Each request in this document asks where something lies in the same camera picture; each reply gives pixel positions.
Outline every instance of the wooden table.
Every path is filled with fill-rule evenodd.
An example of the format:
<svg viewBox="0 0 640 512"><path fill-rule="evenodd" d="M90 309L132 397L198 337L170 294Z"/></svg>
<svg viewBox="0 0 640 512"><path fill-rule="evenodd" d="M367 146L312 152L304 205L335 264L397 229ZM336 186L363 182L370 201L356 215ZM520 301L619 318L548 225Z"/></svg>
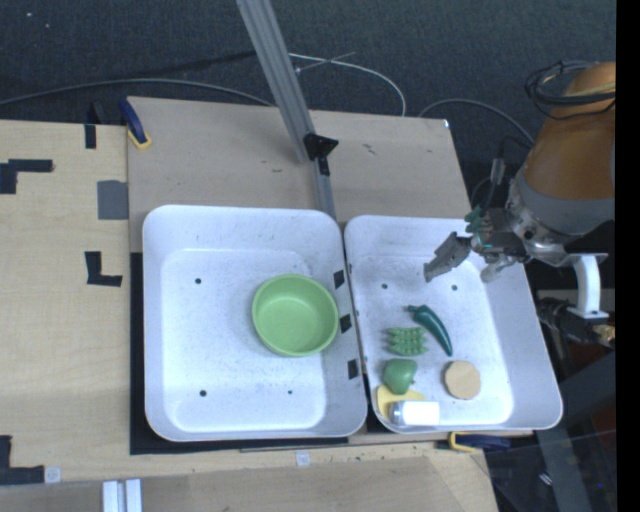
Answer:
<svg viewBox="0 0 640 512"><path fill-rule="evenodd" d="M167 109L186 114L175 120L175 134L207 124L202 140L215 159L179 154L179 137L165 140L162 129L150 132L153 146L139 153L120 126L97 126L96 148L88 149L82 125L0 121L0 163L55 164L51 173L20 172L16 194L0 194L0 435L13 436L12 467L58 467L63 480L29 493L0 488L0 508L25 499L54 504L57 496L62 510L65 496L76 495L91 504L96 481L144 478L151 510L216 510L212 486L220 510L307 510L309 502L322 510L386 510L397 500L398 510L496 510L481 454L438 450L429 436L363 430L348 446L309 450L305 468L296 466L294 449L129 454L129 256L140 250L145 212L166 202L314 207L307 163L293 158L277 110L131 101L150 130ZM319 133L340 140L330 165L341 224L363 213L468 211L442 121L313 116ZM201 181L212 175L215 192ZM188 180L176 192L180 176ZM129 183L130 221L98 218L97 183L108 180ZM123 276L121 286L87 284L87 251L101 252L102 273ZM152 478L160 476L172 478ZM51 490L65 486L68 492Z"/></svg>

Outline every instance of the black tape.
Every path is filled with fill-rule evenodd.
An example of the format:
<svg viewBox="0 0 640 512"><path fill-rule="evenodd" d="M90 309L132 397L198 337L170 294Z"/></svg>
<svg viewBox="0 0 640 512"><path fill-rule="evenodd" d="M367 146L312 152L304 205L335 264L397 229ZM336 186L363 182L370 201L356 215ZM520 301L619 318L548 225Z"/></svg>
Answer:
<svg viewBox="0 0 640 512"><path fill-rule="evenodd" d="M87 284L97 284L101 286L120 286L122 285L122 276L103 276L102 275L102 253L99 251L88 251L84 253L87 260Z"/></svg>
<svg viewBox="0 0 640 512"><path fill-rule="evenodd" d="M15 194L18 173L9 164L0 164L0 194Z"/></svg>
<svg viewBox="0 0 640 512"><path fill-rule="evenodd" d="M96 149L96 127L93 124L84 125L84 147L86 149Z"/></svg>
<svg viewBox="0 0 640 512"><path fill-rule="evenodd" d="M12 468L11 436L0 436L0 485L41 484L44 482L44 466Z"/></svg>
<svg viewBox="0 0 640 512"><path fill-rule="evenodd" d="M53 160L9 159L0 164L0 194L15 194L18 172L52 172Z"/></svg>
<svg viewBox="0 0 640 512"><path fill-rule="evenodd" d="M15 172L52 172L53 160L9 159L9 167Z"/></svg>
<svg viewBox="0 0 640 512"><path fill-rule="evenodd" d="M98 182L98 219L125 220L129 218L129 189L117 180Z"/></svg>
<svg viewBox="0 0 640 512"><path fill-rule="evenodd" d="M100 100L92 101L87 110L87 124L108 124L107 113Z"/></svg>
<svg viewBox="0 0 640 512"><path fill-rule="evenodd" d="M358 375L360 375L360 370L358 369L358 361L356 359L352 359L347 363L347 367L349 370L349 380L355 379Z"/></svg>
<svg viewBox="0 0 640 512"><path fill-rule="evenodd" d="M344 284L344 270L338 270L333 274L333 285L336 290Z"/></svg>
<svg viewBox="0 0 640 512"><path fill-rule="evenodd" d="M351 315L344 315L340 319L340 332L345 333L351 329Z"/></svg>

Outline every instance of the white cable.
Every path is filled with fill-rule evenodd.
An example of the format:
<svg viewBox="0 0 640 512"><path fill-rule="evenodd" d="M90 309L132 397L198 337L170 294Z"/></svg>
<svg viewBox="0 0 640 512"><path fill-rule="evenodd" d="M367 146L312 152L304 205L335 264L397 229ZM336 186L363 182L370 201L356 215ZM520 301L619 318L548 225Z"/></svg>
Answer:
<svg viewBox="0 0 640 512"><path fill-rule="evenodd" d="M364 73L369 73L371 75L377 76L381 80L384 80L385 82L387 82L391 87L393 87L393 89L396 91L396 93L400 97L400 100L402 101L402 114L401 114L401 116L404 117L406 112L407 112L407 102L406 102L406 100L404 98L404 94L402 94L402 91L400 90L400 88L395 83L393 83L393 81L390 78L387 78L383 74L378 73L377 71L374 71L373 69L369 69L369 68L365 68L365 67L362 67L362 66L358 66L357 64L349 64L348 62L341 62L341 61L336 60L336 59L321 59L319 57L310 57L309 55L299 55L297 53L290 53L289 57L293 57L293 58L296 58L296 59L303 59L303 60L312 60L314 62L326 62L327 64L335 64L336 66L344 66L345 68L357 69L358 71L362 71Z"/></svg>

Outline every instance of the green bowl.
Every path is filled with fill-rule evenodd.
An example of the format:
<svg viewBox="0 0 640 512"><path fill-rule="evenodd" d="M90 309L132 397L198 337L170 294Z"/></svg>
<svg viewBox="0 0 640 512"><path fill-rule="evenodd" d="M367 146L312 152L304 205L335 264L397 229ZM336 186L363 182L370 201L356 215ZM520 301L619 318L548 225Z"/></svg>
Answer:
<svg viewBox="0 0 640 512"><path fill-rule="evenodd" d="M283 274L265 281L253 298L253 325L276 354L308 356L327 348L338 332L338 308L317 281Z"/></svg>

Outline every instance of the green pepper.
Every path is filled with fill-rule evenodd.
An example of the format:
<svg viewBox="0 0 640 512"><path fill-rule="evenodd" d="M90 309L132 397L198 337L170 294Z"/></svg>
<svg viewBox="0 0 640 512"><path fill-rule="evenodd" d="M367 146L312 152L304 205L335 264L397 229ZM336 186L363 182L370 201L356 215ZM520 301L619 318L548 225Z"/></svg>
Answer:
<svg viewBox="0 0 640 512"><path fill-rule="evenodd" d="M451 345L451 339L449 338L449 333L445 328L442 320L438 318L430 308L425 306L407 306L407 311L413 313L414 322L419 323L420 325L427 328L427 330L435 336L438 340L438 343L442 345L442 348L447 353L449 357L453 355L453 346Z"/></svg>
<svg viewBox="0 0 640 512"><path fill-rule="evenodd" d="M387 361L382 373L382 382L394 395L404 395L413 382L418 363L413 359L391 359Z"/></svg>

